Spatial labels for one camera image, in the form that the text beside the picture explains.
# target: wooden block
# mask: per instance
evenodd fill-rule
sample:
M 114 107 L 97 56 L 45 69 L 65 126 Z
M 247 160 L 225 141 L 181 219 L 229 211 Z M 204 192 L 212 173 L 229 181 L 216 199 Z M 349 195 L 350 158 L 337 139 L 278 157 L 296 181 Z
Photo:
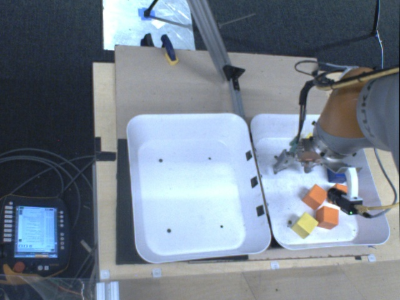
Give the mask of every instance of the wooden block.
M 296 221 L 296 223 L 292 225 L 291 229 L 303 239 L 305 239 L 309 236 L 309 234 L 314 230 L 317 225 L 318 221 L 316 221 L 312 216 L 305 212 Z
M 316 210 L 325 201 L 328 194 L 327 192 L 315 184 L 310 191 L 306 194 L 302 201 L 307 204 L 310 208 Z
M 335 188 L 337 190 L 341 190 L 341 191 L 344 191 L 345 193 L 348 193 L 348 187 L 345 186 L 344 184 L 337 183 L 332 188 Z
M 325 229 L 332 229 L 339 224 L 339 210 L 333 207 L 323 206 L 317 210 L 318 226 Z

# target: yellow cube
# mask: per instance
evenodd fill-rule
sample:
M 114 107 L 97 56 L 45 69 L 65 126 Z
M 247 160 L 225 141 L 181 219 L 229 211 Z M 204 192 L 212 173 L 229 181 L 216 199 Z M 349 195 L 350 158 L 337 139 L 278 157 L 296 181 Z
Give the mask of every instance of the yellow cube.
M 305 212 L 296 221 L 296 223 L 292 225 L 292 230 L 303 239 L 305 239 L 317 225 L 318 221 L 316 221 L 312 216 Z

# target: orange cube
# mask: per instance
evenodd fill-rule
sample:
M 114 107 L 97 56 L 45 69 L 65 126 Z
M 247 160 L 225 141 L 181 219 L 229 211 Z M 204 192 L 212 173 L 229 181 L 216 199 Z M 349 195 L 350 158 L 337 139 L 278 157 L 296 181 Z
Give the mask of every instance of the orange cube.
M 328 193 L 323 188 L 315 184 L 301 200 L 311 209 L 316 210 L 325 201 L 327 195 Z
M 317 210 L 318 226 L 325 229 L 332 229 L 339 224 L 339 210 L 333 207 L 323 206 Z
M 337 183 L 332 188 L 335 188 L 337 190 L 341 190 L 341 191 L 344 191 L 345 193 L 348 193 L 348 187 L 345 186 L 344 184 Z

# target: hole in bin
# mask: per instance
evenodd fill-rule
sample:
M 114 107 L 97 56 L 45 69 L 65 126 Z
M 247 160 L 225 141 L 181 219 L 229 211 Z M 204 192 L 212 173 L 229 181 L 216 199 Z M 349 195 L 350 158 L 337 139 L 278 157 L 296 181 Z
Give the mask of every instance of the hole in bin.
M 264 206 L 263 206 L 263 205 L 258 206 L 258 207 L 256 208 L 256 211 L 257 211 L 257 217 L 262 216 L 263 214 L 265 214 Z
M 257 185 L 258 185 L 257 176 L 251 178 L 250 182 L 251 182 L 251 187 L 252 187 L 252 188 L 254 188 L 255 186 L 257 186 Z
M 249 150 L 248 152 L 246 152 L 246 159 L 247 159 L 247 161 L 249 161 L 252 157 L 253 157 L 253 155 L 251 154 L 251 151 L 250 151 L 250 150 Z

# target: plastic sheet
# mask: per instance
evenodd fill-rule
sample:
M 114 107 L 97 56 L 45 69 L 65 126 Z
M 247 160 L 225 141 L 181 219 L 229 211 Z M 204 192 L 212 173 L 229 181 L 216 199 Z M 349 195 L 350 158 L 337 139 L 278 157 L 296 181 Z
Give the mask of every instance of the plastic sheet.
M 143 17 L 143 10 L 152 1 L 103 0 L 105 50 L 114 50 L 117 44 L 140 46 L 147 33 L 151 33 L 156 47 L 161 47 L 161 36 L 167 34 L 175 49 L 195 50 L 191 13 L 186 0 L 159 0 L 153 9 L 154 16 L 165 21 Z
M 89 300 L 96 297 L 94 279 L 43 278 L 0 275 L 0 299 Z

